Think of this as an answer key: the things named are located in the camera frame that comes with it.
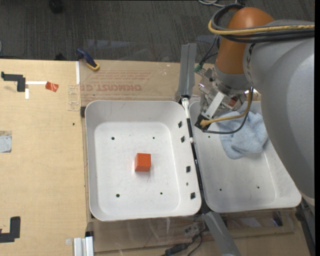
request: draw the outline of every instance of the orange cube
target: orange cube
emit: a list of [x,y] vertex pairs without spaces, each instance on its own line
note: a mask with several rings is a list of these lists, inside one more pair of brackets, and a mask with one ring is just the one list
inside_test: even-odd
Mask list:
[[136,172],[149,172],[151,168],[151,154],[137,153],[134,159]]

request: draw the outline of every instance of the plywood surface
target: plywood surface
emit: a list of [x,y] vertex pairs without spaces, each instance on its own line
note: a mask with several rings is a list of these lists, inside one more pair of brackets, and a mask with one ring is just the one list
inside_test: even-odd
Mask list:
[[0,79],[0,131],[12,131],[12,151],[0,153],[0,229],[20,216],[20,238],[0,243],[0,255],[72,255],[67,238],[86,231],[83,138],[80,113],[67,110],[76,84],[71,61],[0,60],[0,71],[27,81],[59,84],[56,92]]

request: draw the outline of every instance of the white tray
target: white tray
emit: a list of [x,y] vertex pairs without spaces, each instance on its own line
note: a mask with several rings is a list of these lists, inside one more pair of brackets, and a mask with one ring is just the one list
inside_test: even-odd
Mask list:
[[[197,173],[186,115],[179,104],[97,100],[86,107],[85,124],[94,217],[117,221],[199,211]],[[151,154],[149,172],[135,172],[137,153]]]
[[[261,114],[260,102],[252,102],[250,110]],[[199,101],[190,105],[189,112],[194,125],[200,113]],[[215,123],[211,126],[214,131],[219,130]],[[230,159],[218,134],[204,133],[194,126],[193,138],[205,201],[213,211],[230,213],[291,208],[300,203],[301,194],[270,140],[261,154]]]

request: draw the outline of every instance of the dark floor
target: dark floor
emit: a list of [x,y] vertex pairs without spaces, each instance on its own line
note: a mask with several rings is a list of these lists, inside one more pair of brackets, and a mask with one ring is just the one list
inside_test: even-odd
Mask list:
[[[196,0],[62,2],[63,12],[54,14],[49,0],[0,0],[0,56],[53,60],[62,53],[76,60],[76,48],[83,48],[95,59],[179,62],[181,45],[197,43],[199,61],[212,41],[207,25],[218,10]],[[244,2],[276,20],[315,20],[314,0]]]

